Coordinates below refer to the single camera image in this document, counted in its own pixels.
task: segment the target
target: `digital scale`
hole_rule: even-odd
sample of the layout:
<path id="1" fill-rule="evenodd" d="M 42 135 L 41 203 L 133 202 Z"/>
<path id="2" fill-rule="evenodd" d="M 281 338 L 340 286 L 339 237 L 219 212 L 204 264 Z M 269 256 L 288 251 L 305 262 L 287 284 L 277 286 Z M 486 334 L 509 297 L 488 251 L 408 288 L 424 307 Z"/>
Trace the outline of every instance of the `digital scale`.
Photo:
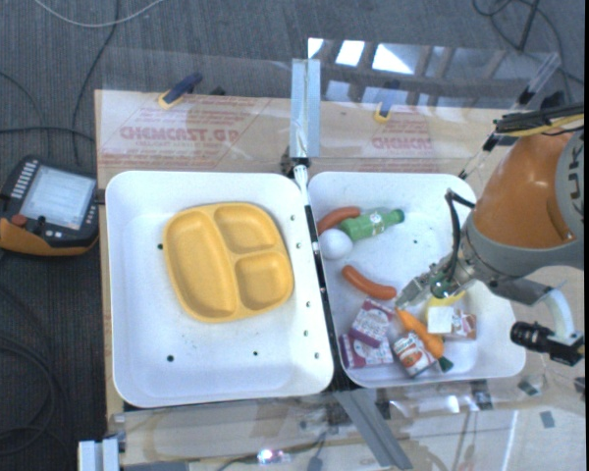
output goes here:
<path id="1" fill-rule="evenodd" d="M 71 256 L 98 239 L 94 176 L 24 157 L 0 188 L 0 247 Z"/>

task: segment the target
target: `carrot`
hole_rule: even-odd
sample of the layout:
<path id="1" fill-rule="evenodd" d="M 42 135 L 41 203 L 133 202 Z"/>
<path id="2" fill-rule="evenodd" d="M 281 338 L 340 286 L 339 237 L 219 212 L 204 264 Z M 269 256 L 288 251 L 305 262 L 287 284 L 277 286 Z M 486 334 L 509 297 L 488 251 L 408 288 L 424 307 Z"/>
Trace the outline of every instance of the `carrot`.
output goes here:
<path id="1" fill-rule="evenodd" d="M 360 216 L 360 208 L 357 206 L 345 206 L 335 209 L 334 211 L 330 211 L 316 224 L 316 233 L 321 235 L 328 229 L 335 227 L 342 220 L 346 220 L 347 218 L 356 218 L 358 216 Z"/>
<path id="2" fill-rule="evenodd" d="M 341 271 L 343 277 L 354 287 L 379 300 L 390 300 L 397 296 L 397 290 L 393 287 L 379 285 L 360 274 L 352 265 L 346 265 Z"/>
<path id="3" fill-rule="evenodd" d="M 428 350 L 428 352 L 430 352 L 436 359 L 439 360 L 439 364 L 443 368 L 444 372 L 448 371 L 450 368 L 452 368 L 452 366 L 454 366 L 454 364 L 444 356 L 445 346 L 443 344 L 443 339 L 441 339 L 438 335 L 428 333 L 426 326 L 407 310 L 402 310 L 396 307 L 395 312 L 400 318 L 400 321 L 402 321 L 403 327 L 409 332 L 415 332 L 423 342 L 423 346 Z"/>

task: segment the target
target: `gray floor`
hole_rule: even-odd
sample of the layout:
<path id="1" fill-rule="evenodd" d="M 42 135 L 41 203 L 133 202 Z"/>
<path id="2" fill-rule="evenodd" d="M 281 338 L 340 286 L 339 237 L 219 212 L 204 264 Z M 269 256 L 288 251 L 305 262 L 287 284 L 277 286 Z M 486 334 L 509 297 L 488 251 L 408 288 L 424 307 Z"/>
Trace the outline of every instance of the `gray floor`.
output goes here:
<path id="1" fill-rule="evenodd" d="M 41 1 L 71 20 L 104 23 L 155 0 L 119 0 L 118 10 L 117 0 Z M 475 2 L 483 12 L 508 5 L 489 19 L 472 0 L 168 0 L 117 26 L 89 28 L 60 20 L 33 0 L 0 0 L 0 130 L 52 126 L 94 135 L 92 92 L 105 86 L 117 59 L 106 49 L 97 60 L 108 39 L 114 51 L 275 61 L 305 57 L 308 37 L 518 47 L 532 0 Z M 559 53 L 562 71 L 548 92 L 584 101 L 585 0 L 540 0 L 523 52 Z M 127 78 L 139 73 L 138 88 L 161 89 L 139 60 L 123 68 Z M 0 131 L 0 185 L 29 153 L 93 171 L 93 144 L 81 136 L 75 141 L 77 155 L 66 131 Z M 43 365 L 32 367 L 34 359 L 24 360 L 30 356 L 0 339 L 0 454 L 7 454 L 0 470 L 64 469 L 67 462 L 74 468 L 70 441 L 100 438 L 106 427 L 98 249 L 62 261 L 0 252 L 0 288 L 0 332 L 40 354 Z M 31 331 L 35 321 L 50 352 Z M 44 378 L 48 365 L 52 389 Z M 22 426 L 28 428 L 2 434 Z M 26 448 L 16 451 L 20 445 Z"/>

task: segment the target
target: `screen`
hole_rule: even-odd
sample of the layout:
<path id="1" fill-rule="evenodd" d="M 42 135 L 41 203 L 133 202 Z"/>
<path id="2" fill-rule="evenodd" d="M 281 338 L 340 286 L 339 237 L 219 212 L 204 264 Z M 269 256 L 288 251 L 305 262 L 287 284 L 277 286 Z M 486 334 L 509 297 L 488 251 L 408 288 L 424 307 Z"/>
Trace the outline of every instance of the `screen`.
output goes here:
<path id="1" fill-rule="evenodd" d="M 20 213 L 33 220 L 78 230 L 89 206 L 96 180 L 40 166 Z"/>

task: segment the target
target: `yellow plate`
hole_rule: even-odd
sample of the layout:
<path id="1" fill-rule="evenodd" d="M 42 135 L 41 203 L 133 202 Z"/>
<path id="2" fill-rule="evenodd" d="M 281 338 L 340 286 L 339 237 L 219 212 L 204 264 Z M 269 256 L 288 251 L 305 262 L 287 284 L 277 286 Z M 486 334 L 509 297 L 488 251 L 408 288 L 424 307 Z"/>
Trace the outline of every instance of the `yellow plate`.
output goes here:
<path id="1" fill-rule="evenodd" d="M 229 202 L 187 209 L 168 221 L 163 238 L 177 297 L 200 321 L 260 314 L 293 292 L 288 251 L 273 219 L 257 206 Z"/>

